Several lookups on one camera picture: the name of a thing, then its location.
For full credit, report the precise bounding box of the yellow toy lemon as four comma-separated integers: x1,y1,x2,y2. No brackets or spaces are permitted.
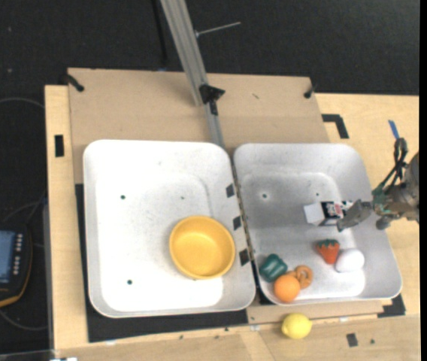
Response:
281,313,313,340

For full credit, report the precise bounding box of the yellow bowl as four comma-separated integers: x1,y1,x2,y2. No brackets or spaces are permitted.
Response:
168,215,237,281

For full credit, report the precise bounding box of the red toy strawberry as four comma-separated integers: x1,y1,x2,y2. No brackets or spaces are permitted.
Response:
315,238,341,265

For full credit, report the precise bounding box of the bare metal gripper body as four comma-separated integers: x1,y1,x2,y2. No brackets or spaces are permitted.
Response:
384,183,420,223

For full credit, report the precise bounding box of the brown cardboard board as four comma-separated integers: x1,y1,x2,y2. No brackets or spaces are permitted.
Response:
66,67,395,325

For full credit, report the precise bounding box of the orange toy orange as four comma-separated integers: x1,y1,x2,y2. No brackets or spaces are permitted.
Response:
273,274,301,304

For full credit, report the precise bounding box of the brown toy pretzel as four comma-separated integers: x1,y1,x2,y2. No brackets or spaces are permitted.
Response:
290,264,314,290

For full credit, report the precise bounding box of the white toy egg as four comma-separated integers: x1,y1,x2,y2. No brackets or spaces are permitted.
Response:
335,248,365,274

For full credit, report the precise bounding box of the green toy pepper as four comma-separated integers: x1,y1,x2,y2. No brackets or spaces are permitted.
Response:
259,253,289,282

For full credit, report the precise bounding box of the white and black carton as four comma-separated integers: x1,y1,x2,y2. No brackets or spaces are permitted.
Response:
303,199,354,227

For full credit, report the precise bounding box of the white plastic tray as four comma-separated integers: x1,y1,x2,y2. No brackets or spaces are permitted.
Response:
82,138,257,319
232,142,404,307

